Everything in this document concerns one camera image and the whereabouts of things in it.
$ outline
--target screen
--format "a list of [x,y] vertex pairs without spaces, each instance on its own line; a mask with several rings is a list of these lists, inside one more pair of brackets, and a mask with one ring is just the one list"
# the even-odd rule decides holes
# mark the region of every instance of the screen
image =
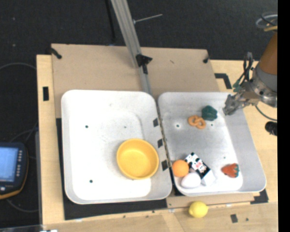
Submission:
[[13,182],[18,148],[0,147],[0,181]]

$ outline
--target white tray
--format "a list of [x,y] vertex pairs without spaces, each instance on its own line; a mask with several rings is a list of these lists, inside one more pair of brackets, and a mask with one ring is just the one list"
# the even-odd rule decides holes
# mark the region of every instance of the white tray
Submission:
[[[210,186],[197,188],[180,186],[182,178],[174,177],[177,189],[186,196],[233,192],[257,192],[265,188],[265,175],[254,147],[243,110],[225,116],[222,108],[228,93],[170,92],[159,97],[159,111],[171,162],[184,159],[191,152],[197,154],[212,169],[216,178]],[[202,115],[210,105],[217,110],[217,119],[206,121],[200,130],[188,124],[191,115]],[[230,178],[221,168],[239,164],[239,176]]]
[[167,159],[161,127],[156,123],[156,103],[150,95],[70,90],[63,95],[61,108],[64,181],[71,201],[146,201],[170,194],[170,173],[162,164],[153,177],[131,180],[123,176],[116,162],[119,145],[130,138],[148,141],[157,150],[160,162]]

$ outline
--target pretzel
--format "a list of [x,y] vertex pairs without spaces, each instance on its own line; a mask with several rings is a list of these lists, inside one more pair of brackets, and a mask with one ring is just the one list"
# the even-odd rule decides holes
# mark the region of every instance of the pretzel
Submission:
[[205,126],[206,126],[205,120],[202,117],[199,117],[197,115],[190,116],[188,118],[188,123],[191,126],[195,126],[195,127],[199,128],[199,129],[204,129]]

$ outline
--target wooden table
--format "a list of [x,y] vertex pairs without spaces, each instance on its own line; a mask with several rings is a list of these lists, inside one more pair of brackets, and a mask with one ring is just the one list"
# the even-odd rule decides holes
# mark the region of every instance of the wooden table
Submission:
[[[76,220],[65,220],[58,155],[56,118],[60,117],[60,98],[64,91],[79,88],[108,90],[141,90],[138,72],[131,68],[125,47],[53,44],[62,59],[38,55],[38,102],[41,158],[42,224],[44,229],[58,231],[277,231],[277,137],[270,135],[264,126],[268,119],[254,107],[244,109],[246,119],[267,178],[268,202],[251,204],[260,193],[213,195],[202,197],[176,197],[170,195],[167,209],[155,211],[109,214]],[[243,69],[242,61],[211,60],[207,63],[206,50],[142,48],[143,54],[153,58],[149,64],[149,80],[156,98],[165,91],[226,91],[223,79],[215,73],[229,77],[233,84]],[[120,72],[112,71],[112,64]],[[98,69],[95,84],[88,84],[88,68]],[[83,72],[83,78],[75,73]],[[127,84],[106,80],[116,75]],[[267,105],[259,107],[268,116],[276,117],[277,110]],[[188,215],[191,201],[201,200],[209,205],[209,212],[202,219]]]

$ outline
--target yellow lemon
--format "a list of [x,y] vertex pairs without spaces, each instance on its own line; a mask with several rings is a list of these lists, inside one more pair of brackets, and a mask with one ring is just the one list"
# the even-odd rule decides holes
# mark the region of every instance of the yellow lemon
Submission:
[[189,207],[189,214],[195,218],[203,218],[207,214],[208,206],[201,201],[193,202]]

